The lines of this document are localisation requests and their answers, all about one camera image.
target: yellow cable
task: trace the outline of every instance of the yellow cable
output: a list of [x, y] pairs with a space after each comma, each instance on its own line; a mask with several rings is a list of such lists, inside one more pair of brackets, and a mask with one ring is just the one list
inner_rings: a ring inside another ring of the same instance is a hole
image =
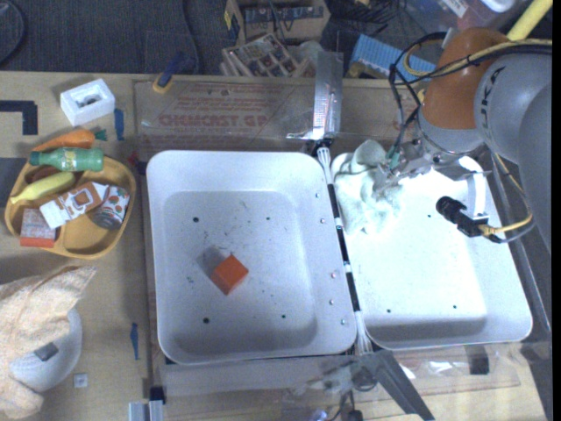
[[506, 166], [506, 164], [504, 163], [504, 161], [501, 159], [501, 157], [494, 153], [493, 154], [493, 158], [494, 160], [497, 162], [497, 164], [499, 165], [499, 168], [501, 169], [502, 173], [504, 173], [507, 178], [516, 186], [516, 188], [521, 192], [522, 195], [522, 199], [524, 201], [524, 205], [526, 206], [526, 211], [528, 212], [528, 215], [526, 216], [525, 219], [523, 219], [522, 221], [519, 221], [517, 223], [513, 223], [511, 225], [507, 225], [507, 226], [502, 226], [502, 227], [493, 227], [490, 225], [481, 225], [479, 228], [482, 231], [483, 235], [485, 237], [489, 237], [490, 235], [493, 234], [498, 234], [498, 233], [502, 233], [502, 232], [508, 232], [508, 231], [513, 231], [515, 229], [519, 229], [522, 228], [523, 226], [527, 225], [529, 222], [532, 221], [533, 215], [532, 215], [532, 211], [528, 205], [528, 201], [526, 201], [526, 196], [524, 195], [524, 190], [522, 189], [522, 186], [518, 183], [518, 181], [510, 174], [510, 172], [508, 171], [508, 168]]
[[511, 40], [526, 39], [552, 5], [553, 0], [534, 0], [510, 29], [507, 37]]
[[469, 56], [459, 59], [457, 61], [453, 61], [438, 70], [437, 73], [433, 72], [422, 72], [420, 70], [413, 69], [409, 63], [409, 57], [411, 53], [413, 53], [416, 49], [418, 49], [418, 45], [411, 47], [408, 52], [403, 57], [403, 67], [412, 75], [418, 77], [431, 77], [431, 78], [438, 78], [442, 75], [447, 75], [453, 72], [464, 68], [465, 66], [470, 65], [473, 61], [485, 56], [486, 54], [496, 53], [500, 50], [505, 50], [512, 46], [552, 46], [553, 41], [547, 39], [521, 39], [521, 40], [510, 40], [508, 42], [502, 42], [501, 44], [497, 44], [496, 46], [490, 46], [489, 48], [484, 48], [483, 50], [479, 50], [474, 54], [470, 54]]

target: white box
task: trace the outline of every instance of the white box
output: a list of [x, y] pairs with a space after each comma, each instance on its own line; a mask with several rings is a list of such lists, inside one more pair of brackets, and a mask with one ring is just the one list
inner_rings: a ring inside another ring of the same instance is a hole
[[60, 107], [72, 126], [83, 125], [111, 114], [115, 110], [115, 97], [102, 79], [60, 94]]

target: gray carpet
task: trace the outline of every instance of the gray carpet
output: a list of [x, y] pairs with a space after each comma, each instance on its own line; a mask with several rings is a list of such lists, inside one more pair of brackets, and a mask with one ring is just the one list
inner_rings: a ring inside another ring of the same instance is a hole
[[[220, 17], [225, 0], [11, 1], [27, 33], [6, 70], [155, 73], [178, 50], [195, 55], [196, 47], [198, 72], [211, 75], [220, 48], [231, 44]], [[15, 12], [0, 18], [0, 44], [13, 45]]]

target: white cloth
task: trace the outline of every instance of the white cloth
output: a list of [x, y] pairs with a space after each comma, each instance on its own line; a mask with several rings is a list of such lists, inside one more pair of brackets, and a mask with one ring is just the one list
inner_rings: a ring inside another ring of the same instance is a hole
[[43, 397], [15, 379], [10, 364], [68, 334], [68, 312], [96, 269], [65, 268], [48, 277], [33, 276], [0, 286], [0, 411], [29, 417]]
[[349, 234], [360, 230], [380, 232], [401, 210], [399, 184], [381, 192], [373, 191], [377, 167], [385, 159], [382, 145], [367, 140], [335, 171], [335, 191], [344, 229]]

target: white tray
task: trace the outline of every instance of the white tray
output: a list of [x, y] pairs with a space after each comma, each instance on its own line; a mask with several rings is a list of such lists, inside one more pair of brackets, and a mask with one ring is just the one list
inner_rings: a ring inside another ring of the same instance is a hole
[[[158, 337], [181, 364], [341, 353], [356, 337], [330, 199], [302, 153], [167, 151], [146, 170]], [[249, 275], [209, 279], [230, 253]]]
[[[336, 157], [332, 170], [351, 156]], [[481, 171], [467, 157], [462, 165]], [[442, 196], [467, 205], [467, 181], [431, 170], [401, 185], [394, 222], [380, 233], [345, 235], [371, 339], [393, 350], [525, 339], [532, 316], [508, 245], [470, 239], [436, 210]], [[489, 224], [501, 225], [485, 190]]]

